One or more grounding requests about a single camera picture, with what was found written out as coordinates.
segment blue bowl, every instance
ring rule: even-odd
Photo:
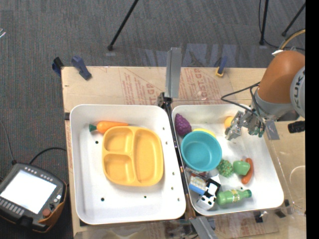
[[[211,134],[192,131],[181,142],[181,155],[189,168],[205,172],[218,166],[222,151],[219,142]]]

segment yellow divided plate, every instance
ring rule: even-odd
[[[164,161],[159,136],[147,128],[116,126],[103,136],[103,171],[117,184],[151,186],[163,176]]]

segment small toy item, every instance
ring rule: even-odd
[[[191,173],[188,187],[190,190],[195,191],[200,195],[203,195],[206,191],[206,180],[200,178],[194,173]]]
[[[223,192],[218,192],[216,202],[218,205],[225,205],[231,203],[237,203],[243,198],[250,198],[252,193],[249,189],[244,191],[232,189]]]
[[[196,176],[204,179],[205,181],[209,178],[209,172],[200,172],[194,169],[189,168],[187,165],[185,166],[185,171],[190,172],[191,174],[195,174]]]
[[[251,158],[246,158],[245,161],[250,164],[250,169],[248,170],[248,173],[243,178],[241,178],[242,184],[247,184],[253,176],[254,172],[253,160]]]
[[[231,122],[233,121],[234,116],[228,116],[224,121],[225,128],[228,128],[231,126]]]
[[[105,133],[109,128],[114,126],[120,126],[120,125],[129,125],[124,122],[116,122],[116,121],[100,121],[97,123],[97,125],[89,124],[89,130],[90,132],[97,130],[100,133]]]
[[[239,175],[246,175],[250,169],[250,164],[245,161],[234,161],[233,162],[234,172]]]
[[[234,173],[233,165],[228,161],[222,159],[219,165],[216,167],[219,174],[225,177],[229,177]]]
[[[176,114],[175,116],[175,128],[176,132],[182,137],[191,132],[191,125],[180,114]]]
[[[197,206],[203,208],[204,210],[210,210],[214,207],[216,196],[218,196],[218,191],[221,187],[219,176],[213,176],[206,181],[206,191],[202,196],[200,196],[196,204]]]
[[[222,158],[218,140],[203,131],[193,131],[185,135],[180,151],[185,164],[199,172],[215,169]]]

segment wooden table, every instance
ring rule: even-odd
[[[165,91],[165,67],[101,66],[88,67],[88,70],[92,78],[86,81],[74,67],[61,69],[64,110],[67,115],[79,104],[156,105],[157,97]],[[223,77],[217,77],[215,71],[216,68],[182,68],[179,98],[173,99],[173,105],[222,104],[221,96],[259,82],[265,69],[227,68]],[[246,105],[251,103],[249,91],[237,93],[229,99]],[[247,213],[214,218],[215,233],[218,238],[307,237],[304,214],[306,210],[305,132],[289,133],[289,123],[291,121],[275,123],[279,140],[268,139],[266,134],[264,138],[282,184],[285,199],[290,205],[287,207],[283,205],[278,210],[261,210],[262,223],[252,221],[254,216]],[[97,239],[106,235],[110,238],[121,238],[114,232],[114,228],[117,227],[115,225],[80,225],[75,210],[71,131],[70,121],[67,119],[65,129],[73,234],[77,234],[75,238],[90,238],[92,235]],[[165,238],[165,226],[165,223],[161,222],[146,224],[143,231],[138,232],[138,238]]]

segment tripod leg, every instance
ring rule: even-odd
[[[267,10],[268,10],[268,2],[269,0],[265,1],[265,11],[264,11],[264,19],[263,19],[263,28],[261,30],[261,38],[259,41],[260,45],[264,45],[264,36],[265,36],[265,27],[266,27],[266,18],[267,18]]]
[[[286,36],[289,28],[294,24],[295,20],[298,18],[300,13],[303,11],[303,9],[306,7],[306,2],[304,5],[300,8],[300,10],[297,12],[296,16],[293,18],[293,20],[290,22],[290,24],[287,26],[286,30],[281,34],[282,36]]]
[[[124,27],[126,21],[129,19],[130,15],[131,15],[132,11],[134,10],[134,8],[135,8],[136,4],[138,3],[138,1],[139,1],[139,0],[135,0],[135,1],[133,2],[132,6],[131,6],[131,8],[130,8],[130,10],[129,10],[129,12],[126,14],[126,16],[125,16],[125,18],[124,18],[122,24],[120,25],[120,28],[118,29],[118,31],[116,32],[116,34],[115,34],[115,36],[114,36],[112,42],[111,42],[110,45],[108,46],[108,50],[113,50],[113,44],[115,43],[116,39],[117,39],[118,36],[120,35],[120,33],[121,33],[121,31],[122,31],[122,29],[123,29],[123,27]]]

